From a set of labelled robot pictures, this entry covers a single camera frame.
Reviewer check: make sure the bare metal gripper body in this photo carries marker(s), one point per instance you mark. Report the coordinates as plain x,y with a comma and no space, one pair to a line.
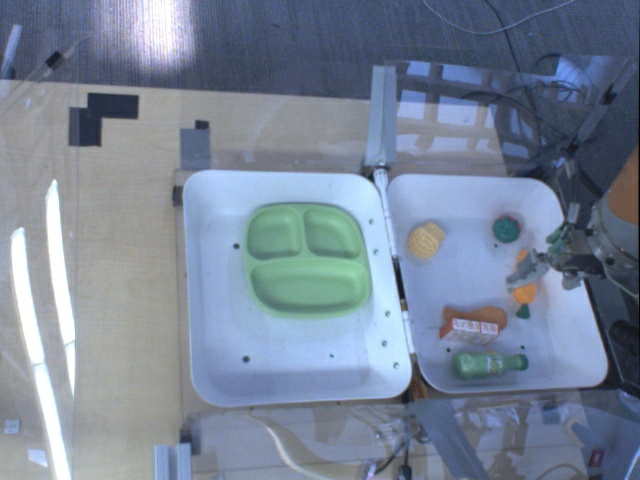
580,263

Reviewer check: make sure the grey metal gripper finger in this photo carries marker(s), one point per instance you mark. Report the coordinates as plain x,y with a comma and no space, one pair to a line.
540,259
520,274

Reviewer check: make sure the orange carrot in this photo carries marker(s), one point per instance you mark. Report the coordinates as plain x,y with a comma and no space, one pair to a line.
525,294

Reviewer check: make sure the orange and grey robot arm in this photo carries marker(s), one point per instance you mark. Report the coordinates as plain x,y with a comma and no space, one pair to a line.
622,203

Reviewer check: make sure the green broccoli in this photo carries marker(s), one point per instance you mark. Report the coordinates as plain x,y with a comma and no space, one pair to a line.
506,229

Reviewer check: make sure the white plastic tray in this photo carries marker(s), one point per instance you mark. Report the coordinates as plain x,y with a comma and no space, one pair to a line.
300,363
470,278

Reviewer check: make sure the red and white carton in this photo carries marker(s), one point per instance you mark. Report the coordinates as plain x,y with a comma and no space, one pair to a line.
467,332

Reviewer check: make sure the green plastic bottle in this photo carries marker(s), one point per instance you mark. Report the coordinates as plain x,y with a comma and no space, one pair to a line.
480,365

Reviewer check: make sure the yellow corn cob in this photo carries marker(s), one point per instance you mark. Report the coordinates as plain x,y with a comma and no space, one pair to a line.
425,240

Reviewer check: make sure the thin black and white rod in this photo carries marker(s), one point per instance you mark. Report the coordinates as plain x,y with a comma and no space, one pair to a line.
389,218

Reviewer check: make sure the green divided plate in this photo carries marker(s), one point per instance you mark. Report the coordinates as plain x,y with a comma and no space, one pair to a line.
307,283

